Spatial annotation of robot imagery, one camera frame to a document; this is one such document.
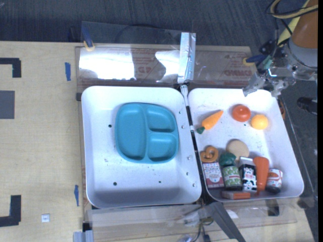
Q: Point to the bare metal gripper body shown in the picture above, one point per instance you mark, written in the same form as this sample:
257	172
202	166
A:
290	73

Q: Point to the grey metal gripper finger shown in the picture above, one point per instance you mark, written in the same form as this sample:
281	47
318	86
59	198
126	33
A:
278	88
253	84

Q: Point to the orange toy tomato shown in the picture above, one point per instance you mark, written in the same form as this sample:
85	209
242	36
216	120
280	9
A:
241	113

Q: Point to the yellow toy orange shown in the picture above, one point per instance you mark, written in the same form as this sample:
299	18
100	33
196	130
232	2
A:
259	122

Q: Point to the orange toy carrot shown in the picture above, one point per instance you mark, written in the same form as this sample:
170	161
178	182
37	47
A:
212	120

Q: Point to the white plastic tray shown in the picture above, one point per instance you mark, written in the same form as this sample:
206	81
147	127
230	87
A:
275	147
141	183

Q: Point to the green toy broccoli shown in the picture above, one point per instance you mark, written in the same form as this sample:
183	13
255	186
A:
227	158

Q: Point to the brown toy pretzel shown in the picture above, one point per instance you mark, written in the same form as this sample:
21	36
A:
209	154

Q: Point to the black and white milk carton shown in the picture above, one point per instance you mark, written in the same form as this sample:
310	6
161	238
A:
248	176

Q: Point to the red and white can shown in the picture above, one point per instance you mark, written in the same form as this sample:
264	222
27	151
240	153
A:
274	180

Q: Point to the green can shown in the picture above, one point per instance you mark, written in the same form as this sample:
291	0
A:
231	177

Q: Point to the red and white carton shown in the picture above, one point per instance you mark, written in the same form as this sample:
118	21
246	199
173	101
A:
213	175

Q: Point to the blue divided plate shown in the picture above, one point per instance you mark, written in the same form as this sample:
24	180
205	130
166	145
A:
131	132

